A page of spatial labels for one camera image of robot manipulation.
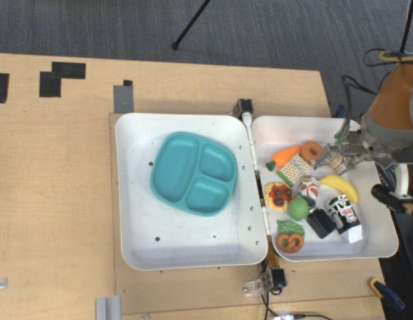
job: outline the toy donut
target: toy donut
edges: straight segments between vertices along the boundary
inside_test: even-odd
[[[288,209],[288,203],[293,197],[294,192],[285,183],[270,183],[264,187],[264,200],[276,211]]]
[[[312,160],[318,158],[322,146],[314,141],[307,141],[300,149],[300,156],[306,161],[309,165],[312,164]]]
[[[276,245],[284,253],[296,253],[304,245],[304,239],[299,233],[281,233],[276,237]]]

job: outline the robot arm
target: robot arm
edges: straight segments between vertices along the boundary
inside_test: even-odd
[[[407,208],[413,211],[412,199],[407,195],[409,178],[406,164],[399,164],[391,156],[413,144],[413,62],[404,63],[399,59],[399,64],[362,117],[359,130],[348,131],[349,122],[346,120],[337,133],[336,143],[324,147],[314,167],[343,157],[347,169],[354,168],[361,161],[374,161],[384,169],[393,168],[396,171],[396,190],[385,191],[375,186],[372,194],[389,208],[392,209],[393,205],[393,211],[403,212]]]

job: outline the gray carpet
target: gray carpet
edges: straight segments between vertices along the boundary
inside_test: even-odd
[[[173,51],[202,1],[0,0],[0,52],[319,70],[335,112],[341,75],[377,90],[391,70],[362,56],[398,50],[409,0],[212,0]],[[357,117],[373,96],[352,95]],[[413,162],[413,146],[397,158]]]

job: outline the black tape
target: black tape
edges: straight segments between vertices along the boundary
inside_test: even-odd
[[[8,97],[9,74],[0,73],[0,103],[5,103]]]
[[[54,78],[85,79],[85,68],[86,65],[84,63],[54,61],[52,64]]]
[[[39,76],[40,97],[61,97],[61,79],[52,72],[41,72]]]

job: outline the metal bracket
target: metal bracket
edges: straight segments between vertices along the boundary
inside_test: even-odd
[[[242,292],[246,297],[259,297],[263,293],[268,292],[271,292],[273,295],[279,295],[284,287],[286,287],[284,269],[273,267],[267,269],[258,279],[244,283],[242,285]]]
[[[113,110],[117,114],[134,112],[133,82],[124,81],[124,85],[113,86]]]
[[[121,297],[95,299],[95,320],[121,320]]]
[[[242,121],[243,113],[254,113],[254,108],[252,107],[252,101],[250,99],[239,99],[234,105],[230,115]]]

